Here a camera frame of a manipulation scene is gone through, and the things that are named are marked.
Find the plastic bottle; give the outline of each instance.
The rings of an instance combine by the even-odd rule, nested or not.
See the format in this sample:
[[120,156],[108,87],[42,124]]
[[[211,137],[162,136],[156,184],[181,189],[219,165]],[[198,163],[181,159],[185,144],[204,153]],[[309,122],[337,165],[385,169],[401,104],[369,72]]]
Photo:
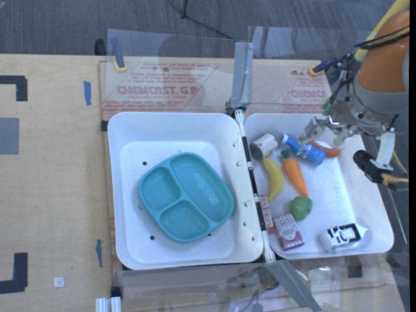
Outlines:
[[318,149],[311,144],[304,144],[302,147],[299,145],[297,139],[290,138],[284,134],[281,138],[281,143],[288,145],[297,156],[312,162],[313,164],[320,165],[325,159],[325,151]]

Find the table surface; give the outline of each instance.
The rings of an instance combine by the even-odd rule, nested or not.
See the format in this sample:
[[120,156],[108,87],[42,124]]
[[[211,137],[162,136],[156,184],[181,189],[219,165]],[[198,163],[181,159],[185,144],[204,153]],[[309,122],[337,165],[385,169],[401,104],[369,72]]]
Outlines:
[[[13,278],[17,253],[27,253],[29,275],[23,292],[0,292],[2,310],[93,311],[96,298],[110,296],[112,211],[100,129],[102,61],[94,56],[0,55],[0,75],[28,80],[27,101],[16,101],[13,85],[0,84],[0,118],[19,121],[18,155],[0,155],[0,283]],[[84,81],[91,84],[91,105],[86,104]],[[369,278],[344,281],[339,290],[312,285],[325,311],[404,310],[389,266],[380,256],[373,263],[374,257],[363,257],[369,273],[377,274],[370,285]],[[59,277],[65,286],[54,288]],[[265,311],[277,309],[274,297],[263,298]],[[293,303],[281,305],[289,307]]]

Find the gray square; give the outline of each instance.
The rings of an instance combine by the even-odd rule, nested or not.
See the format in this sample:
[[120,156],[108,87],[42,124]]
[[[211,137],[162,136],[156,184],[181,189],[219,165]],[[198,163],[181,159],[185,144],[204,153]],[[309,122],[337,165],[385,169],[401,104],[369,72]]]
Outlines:
[[0,155],[19,155],[19,118],[0,118]]

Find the gray floor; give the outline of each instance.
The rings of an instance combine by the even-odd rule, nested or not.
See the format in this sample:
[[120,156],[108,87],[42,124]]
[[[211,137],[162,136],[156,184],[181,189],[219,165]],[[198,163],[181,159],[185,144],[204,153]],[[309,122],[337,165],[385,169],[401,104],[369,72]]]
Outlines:
[[[0,53],[93,55],[95,41],[106,40],[109,29],[246,40],[248,27],[255,25],[354,34],[332,47],[339,58],[356,44],[359,34],[373,30],[396,0],[188,0],[186,18],[176,10],[183,0],[0,1],[5,2],[0,8]],[[310,52],[316,59],[330,58],[319,50]],[[406,109],[396,123],[396,152],[407,169],[408,121]],[[400,255],[392,254],[391,260],[410,305],[409,191],[400,186],[396,192],[381,192],[396,234],[391,251]]]

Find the banana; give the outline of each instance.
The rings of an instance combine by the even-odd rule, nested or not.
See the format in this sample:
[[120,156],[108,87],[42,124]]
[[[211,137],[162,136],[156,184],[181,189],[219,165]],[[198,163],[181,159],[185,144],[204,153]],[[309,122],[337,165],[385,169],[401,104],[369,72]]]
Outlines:
[[268,157],[264,157],[262,159],[262,163],[270,176],[270,192],[268,194],[268,201],[271,202],[283,189],[283,172],[281,171],[280,166]]

